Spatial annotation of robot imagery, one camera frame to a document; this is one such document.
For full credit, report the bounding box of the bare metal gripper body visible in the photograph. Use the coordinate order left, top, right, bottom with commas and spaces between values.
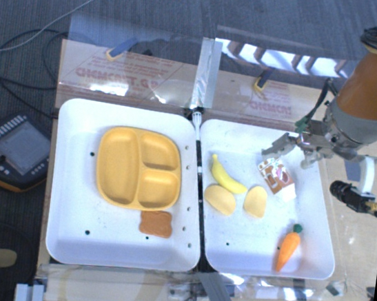
293, 118, 366, 163

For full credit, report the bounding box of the white and brown carton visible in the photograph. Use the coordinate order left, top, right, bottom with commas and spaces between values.
252, 154, 303, 205

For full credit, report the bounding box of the pale yellow oval chip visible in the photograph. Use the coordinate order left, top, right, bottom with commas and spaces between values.
0, 247, 19, 271
241, 183, 270, 220
201, 182, 240, 218

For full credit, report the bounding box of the yellow banana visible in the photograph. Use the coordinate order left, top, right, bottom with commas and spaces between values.
207, 152, 253, 196

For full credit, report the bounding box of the orange carrot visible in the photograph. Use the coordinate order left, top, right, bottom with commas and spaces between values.
273, 220, 305, 276

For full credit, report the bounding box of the white plastic tray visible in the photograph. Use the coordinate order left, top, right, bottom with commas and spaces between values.
180, 116, 354, 289
37, 94, 221, 283

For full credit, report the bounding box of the brown toast slice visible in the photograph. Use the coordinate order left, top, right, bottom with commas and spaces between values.
137, 207, 176, 240

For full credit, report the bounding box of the yellow divided plate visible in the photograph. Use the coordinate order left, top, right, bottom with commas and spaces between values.
90, 123, 189, 216

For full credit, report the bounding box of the brown cardboard board red print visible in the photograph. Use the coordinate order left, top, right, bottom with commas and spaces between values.
25, 37, 377, 301

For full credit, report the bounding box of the black cylinder on white bracket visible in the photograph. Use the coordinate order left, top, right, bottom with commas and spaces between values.
326, 150, 377, 216

